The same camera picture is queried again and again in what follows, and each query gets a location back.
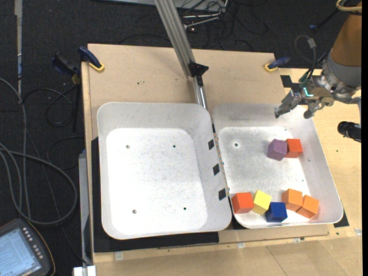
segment yellow block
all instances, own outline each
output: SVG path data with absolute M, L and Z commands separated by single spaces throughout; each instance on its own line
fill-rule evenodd
M 257 190 L 253 198 L 254 208 L 253 212 L 264 214 L 269 209 L 271 203 L 271 196 L 260 190 Z

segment table surface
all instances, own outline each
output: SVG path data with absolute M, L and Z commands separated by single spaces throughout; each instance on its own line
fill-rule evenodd
M 192 82 L 184 77 L 172 48 L 89 44 L 88 49 L 105 65 L 105 70 L 98 73 L 82 63 L 91 197 L 91 141 L 98 136 L 96 116 L 102 104 L 113 101 L 193 103 L 195 98 Z M 281 68 L 266 72 L 263 66 L 275 60 L 273 53 L 197 49 L 193 53 L 197 63 L 209 66 L 203 80 L 210 113 L 223 103 L 279 105 L 288 92 L 280 75 L 289 75 L 297 82 L 305 72 Z M 315 75 L 319 74 L 320 70 L 316 70 Z M 239 269 L 258 275 L 289 275 L 288 271 L 292 273 L 300 267 L 295 259 L 290 260 L 293 255 L 304 261 L 303 270 L 329 269 L 335 275 L 362 275 L 361 144 L 337 132 L 341 121 L 359 123 L 359 110 L 356 105 L 335 102 L 332 107 L 318 111 L 313 121 L 348 226 L 314 224 L 244 230 L 229 227 L 219 232 L 219 244 L 93 253 L 98 274 L 120 275 L 124 270 L 126 275 L 152 275 L 154 268 L 157 275 L 188 275 L 191 270 L 192 274 L 200 271 L 201 275 L 223 275 Z

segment black bracket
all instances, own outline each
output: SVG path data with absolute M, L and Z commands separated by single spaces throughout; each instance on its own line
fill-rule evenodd
M 200 87 L 203 87 L 202 75 L 207 72 L 208 67 L 199 63 L 191 62 L 188 64 L 192 77 L 197 77 L 197 82 Z

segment cube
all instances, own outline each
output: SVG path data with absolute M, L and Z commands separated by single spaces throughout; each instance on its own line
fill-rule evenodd
M 271 202 L 266 211 L 266 220 L 269 223 L 280 223 L 288 217 L 284 202 Z
M 271 202 L 271 195 L 257 190 L 253 197 L 253 212 L 257 214 L 264 214 L 269 209 Z
M 303 152 L 300 139 L 286 139 L 287 154 L 286 158 L 297 158 Z
M 285 141 L 274 139 L 269 144 L 267 156 L 275 160 L 282 160 L 288 151 L 288 144 Z
M 306 218 L 312 218 L 314 215 L 318 213 L 320 202 L 319 200 L 309 196 L 304 195 L 303 197 L 303 206 L 297 210 L 298 214 L 301 214 L 302 216 Z
M 285 203 L 287 209 L 296 212 L 303 206 L 303 193 L 289 188 L 282 193 L 281 201 Z
M 236 193 L 231 198 L 231 202 L 234 214 L 248 213 L 254 207 L 252 194 L 250 192 Z

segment orange block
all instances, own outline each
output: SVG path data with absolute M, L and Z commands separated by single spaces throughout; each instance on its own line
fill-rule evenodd
M 303 197 L 303 206 L 297 210 L 298 214 L 306 218 L 312 218 L 318 212 L 318 208 L 320 206 L 320 201 L 309 196 L 304 195 Z
M 297 158 L 303 152 L 300 139 L 286 139 L 287 142 L 287 154 L 286 158 Z
M 248 213 L 254 207 L 252 194 L 250 192 L 236 193 L 231 198 L 231 202 L 235 214 Z
M 281 201 L 285 203 L 287 209 L 296 212 L 303 206 L 303 193 L 289 188 L 282 193 Z

